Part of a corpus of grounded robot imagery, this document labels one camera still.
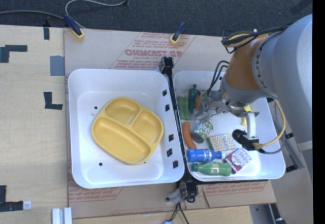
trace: cardboard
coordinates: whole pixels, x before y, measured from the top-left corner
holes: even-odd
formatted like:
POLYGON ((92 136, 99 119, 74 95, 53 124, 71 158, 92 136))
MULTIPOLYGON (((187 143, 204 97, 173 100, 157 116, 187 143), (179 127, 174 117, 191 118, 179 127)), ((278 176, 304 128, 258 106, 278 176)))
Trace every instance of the cardboard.
MULTIPOLYGON (((180 71, 213 71, 220 60, 229 61, 220 37, 181 35, 176 45, 169 43, 169 34, 139 33, 84 29, 84 38, 77 39, 69 29, 64 31, 66 83, 76 69, 154 70, 163 56, 174 59, 173 74, 180 71)), ((69 153, 69 100, 66 84, 67 137, 69 153)), ((173 211, 165 204, 165 194, 176 184, 157 184, 101 189, 79 187, 69 167, 69 207, 73 218, 126 215, 173 211)), ((206 209, 251 204, 274 203, 270 181, 218 183, 198 185, 195 202, 184 202, 186 209, 206 209)))

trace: yellow plate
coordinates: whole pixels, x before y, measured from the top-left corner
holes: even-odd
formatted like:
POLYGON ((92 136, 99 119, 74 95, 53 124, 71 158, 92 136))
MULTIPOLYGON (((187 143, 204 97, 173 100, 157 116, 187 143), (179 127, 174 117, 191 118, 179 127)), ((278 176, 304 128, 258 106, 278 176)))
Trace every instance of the yellow plate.
POLYGON ((96 144, 116 159, 139 165, 148 160, 164 134, 161 119, 125 97, 111 100, 91 127, 96 144))

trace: toy food item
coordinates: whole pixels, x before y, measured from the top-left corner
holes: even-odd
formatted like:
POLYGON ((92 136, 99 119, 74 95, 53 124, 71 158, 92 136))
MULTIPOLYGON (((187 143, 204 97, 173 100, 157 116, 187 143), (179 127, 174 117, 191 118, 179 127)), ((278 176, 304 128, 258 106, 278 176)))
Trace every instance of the toy food item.
POLYGON ((177 97, 177 105, 180 118, 184 120, 190 120, 191 114, 188 108, 188 99, 185 97, 177 97))
POLYGON ((189 149, 186 153, 187 161, 194 162, 210 162, 214 159, 224 159, 224 152, 215 152, 212 149, 189 149))
POLYGON ((194 133, 197 133, 203 139, 205 139, 209 136, 212 130, 213 125, 209 121, 202 119, 199 124, 194 128, 194 133))
POLYGON ((208 137, 207 141, 209 147, 214 151, 228 151, 236 147, 234 139, 229 133, 208 137))
POLYGON ((193 114, 196 99, 200 95, 200 92, 196 89, 196 87, 197 85, 194 84, 193 88, 188 90, 188 108, 191 114, 193 114))
POLYGON ((205 162, 203 164, 192 164, 193 172, 201 172, 206 175, 229 176, 232 173, 232 167, 229 163, 205 162))
POLYGON ((196 110, 199 110, 199 109, 200 109, 200 107, 201 107, 201 105, 202 105, 202 100, 203 100, 203 94, 201 93, 201 94, 199 95, 199 97, 197 98, 197 100, 195 101, 194 108, 195 108, 196 110))
POLYGON ((245 165, 252 161, 252 158, 248 155, 244 148, 238 148, 231 155, 225 159, 233 168, 233 172, 239 172, 245 165))
POLYGON ((189 149, 196 149, 197 146, 192 140, 191 133, 190 133, 190 123, 189 122, 184 122, 183 127, 182 127, 182 132, 183 132, 183 138, 185 141, 185 144, 189 149))

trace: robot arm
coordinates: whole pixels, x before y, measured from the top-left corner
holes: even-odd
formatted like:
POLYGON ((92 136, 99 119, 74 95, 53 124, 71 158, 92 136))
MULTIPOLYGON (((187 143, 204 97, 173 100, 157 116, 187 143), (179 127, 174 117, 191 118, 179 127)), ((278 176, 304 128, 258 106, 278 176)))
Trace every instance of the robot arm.
POLYGON ((251 39, 245 34, 231 36, 223 44, 236 46, 236 40, 240 47, 235 48, 214 101, 238 116, 256 99, 274 98, 297 141, 312 140, 312 15, 251 39))

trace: white cord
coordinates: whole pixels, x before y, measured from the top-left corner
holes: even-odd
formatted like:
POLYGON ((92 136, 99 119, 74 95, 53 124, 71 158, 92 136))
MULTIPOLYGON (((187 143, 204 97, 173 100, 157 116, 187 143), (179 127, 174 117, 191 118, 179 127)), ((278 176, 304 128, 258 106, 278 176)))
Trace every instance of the white cord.
MULTIPOLYGON (((94 1, 94 0, 71 0, 66 4, 66 14, 70 16, 70 14, 68 13, 68 6, 76 1, 85 1, 85 2, 90 2, 90 3, 94 3, 94 4, 98 4, 98 5, 102 5, 102 6, 107 6, 107 7, 117 7, 117 6, 121 6, 125 3, 126 0, 123 0, 122 2, 118 3, 118 4, 106 4, 106 3, 101 3, 98 1, 94 1)), ((83 25, 79 24, 76 20, 75 22, 81 27, 81 28, 85 28, 83 25)))

